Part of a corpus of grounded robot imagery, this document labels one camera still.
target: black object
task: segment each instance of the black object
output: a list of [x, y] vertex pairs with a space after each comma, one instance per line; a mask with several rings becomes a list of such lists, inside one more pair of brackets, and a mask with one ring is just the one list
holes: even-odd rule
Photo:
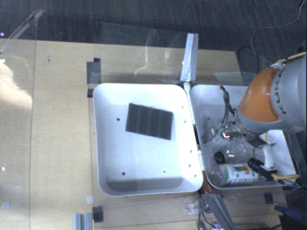
[[103, 222], [104, 221], [102, 206], [93, 207], [93, 220], [94, 220], [94, 222]]
[[264, 194], [264, 200], [265, 200], [265, 203], [269, 204], [269, 205], [274, 203], [273, 195], [271, 193], [265, 193]]
[[277, 173], [276, 169], [273, 170], [266, 170], [264, 168], [264, 163], [260, 160], [257, 160], [255, 158], [250, 158], [248, 160], [248, 166], [255, 172], [257, 172], [264, 180], [266, 181], [272, 181], [273, 177], [271, 174]]
[[86, 63], [87, 84], [101, 83], [101, 62], [100, 58], [94, 58], [93, 62]]
[[170, 140], [172, 120], [172, 112], [130, 103], [126, 131]]
[[225, 155], [221, 152], [218, 151], [214, 154], [214, 160], [218, 163], [218, 164], [224, 164], [226, 163], [226, 157]]
[[94, 89], [87, 89], [87, 98], [92, 98], [94, 93]]

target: wooden table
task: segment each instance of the wooden table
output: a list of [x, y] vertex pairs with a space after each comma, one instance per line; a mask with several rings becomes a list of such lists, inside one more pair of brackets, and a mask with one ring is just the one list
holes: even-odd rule
[[[33, 42], [20, 41], [19, 60], [24, 63], [24, 67], [29, 61], [26, 49]], [[1, 136], [1, 139], [7, 139], [7, 143], [15, 143], [12, 147], [1, 149], [0, 156], [24, 160], [24, 163], [19, 163], [19, 168], [8, 166], [7, 171], [2, 172], [0, 176], [6, 176], [6, 181], [10, 176], [11, 184], [20, 184], [20, 187], [25, 189], [20, 194], [18, 187], [9, 188], [5, 184], [0, 184], [2, 200], [7, 198], [11, 202], [8, 209], [0, 209], [1, 229], [71, 230], [74, 213], [91, 212], [93, 175], [86, 62], [93, 61], [93, 58], [101, 58], [105, 72], [131, 74], [140, 68], [161, 72], [165, 69], [165, 60], [161, 59], [166, 57], [172, 57], [168, 62], [177, 64], [183, 59], [183, 49], [147, 50], [156, 57], [157, 64], [146, 66], [145, 48], [140, 46], [37, 41], [33, 108], [29, 83], [28, 90], [23, 85], [28, 93], [26, 96], [30, 96], [29, 103], [27, 100], [17, 101], [13, 108], [8, 108], [0, 114], [3, 119], [12, 112], [12, 126], [4, 125], [2, 122], [0, 127], [2, 131], [10, 129], [11, 132], [5, 132], [6, 137]], [[174, 70], [173, 67], [169, 65], [170, 71]], [[214, 80], [213, 73], [225, 71], [239, 72], [234, 52], [199, 51], [197, 74], [200, 78]], [[21, 79], [17, 76], [18, 72], [16, 69], [13, 79]], [[25, 144], [31, 149], [25, 149], [18, 157], [16, 152], [12, 152], [16, 144]], [[22, 202], [15, 205], [14, 202], [20, 200]], [[275, 214], [244, 218], [244, 221], [249, 220], [264, 222], [269, 226], [279, 223], [279, 218]], [[196, 228], [197, 222], [193, 219], [112, 229]]]

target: orange robot part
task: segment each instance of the orange robot part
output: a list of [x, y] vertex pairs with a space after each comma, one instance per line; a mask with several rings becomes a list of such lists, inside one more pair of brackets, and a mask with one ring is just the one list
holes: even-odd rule
[[240, 104], [245, 117], [258, 122], [275, 122], [280, 117], [271, 102], [271, 84], [279, 69], [266, 68], [250, 83]]

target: black cap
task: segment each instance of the black cap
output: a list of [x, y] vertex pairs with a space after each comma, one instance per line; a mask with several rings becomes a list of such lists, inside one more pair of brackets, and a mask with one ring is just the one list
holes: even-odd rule
[[214, 154], [214, 160], [218, 164], [226, 163], [226, 156], [221, 151], [218, 151]]

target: bottle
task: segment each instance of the bottle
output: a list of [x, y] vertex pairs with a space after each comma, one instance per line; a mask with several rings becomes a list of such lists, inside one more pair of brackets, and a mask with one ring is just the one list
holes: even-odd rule
[[214, 160], [218, 164], [247, 163], [252, 157], [253, 148], [243, 139], [228, 141], [214, 154]]
[[215, 186], [250, 185], [259, 179], [259, 174], [246, 163], [215, 164], [211, 175]]

